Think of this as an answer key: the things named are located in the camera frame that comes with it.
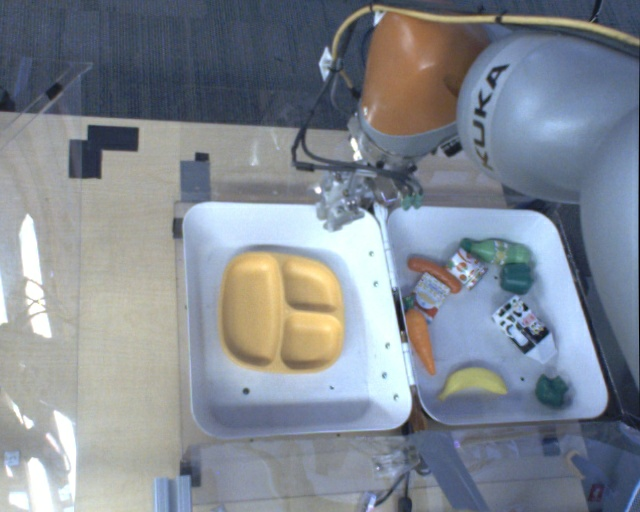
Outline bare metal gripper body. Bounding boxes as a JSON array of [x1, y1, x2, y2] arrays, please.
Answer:
[[316, 142, 425, 210]]

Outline orange toy sausage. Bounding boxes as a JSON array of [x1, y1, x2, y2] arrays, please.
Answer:
[[407, 256, 464, 295]]

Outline white and yellow packet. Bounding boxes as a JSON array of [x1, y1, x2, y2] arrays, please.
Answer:
[[412, 272, 451, 319]]

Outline white can with orange print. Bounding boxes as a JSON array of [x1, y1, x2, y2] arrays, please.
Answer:
[[446, 248, 489, 291]]

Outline yellow divided plate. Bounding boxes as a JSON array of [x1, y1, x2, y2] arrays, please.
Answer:
[[218, 251, 346, 374]]

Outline green plastic bottle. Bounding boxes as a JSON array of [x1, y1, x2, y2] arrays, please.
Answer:
[[458, 237, 534, 267]]

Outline orange toy carrot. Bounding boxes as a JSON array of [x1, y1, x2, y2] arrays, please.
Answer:
[[403, 294, 437, 377]]

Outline white plastic tray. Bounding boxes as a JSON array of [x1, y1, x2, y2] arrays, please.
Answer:
[[386, 205, 610, 427], [182, 201, 414, 440]]

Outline black and white carton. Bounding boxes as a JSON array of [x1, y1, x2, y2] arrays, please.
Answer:
[[491, 294, 559, 366]]

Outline yellow banana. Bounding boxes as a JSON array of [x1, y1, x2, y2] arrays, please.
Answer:
[[437, 367, 509, 402]]

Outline green broccoli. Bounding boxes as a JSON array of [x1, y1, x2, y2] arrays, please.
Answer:
[[534, 373, 571, 409]]

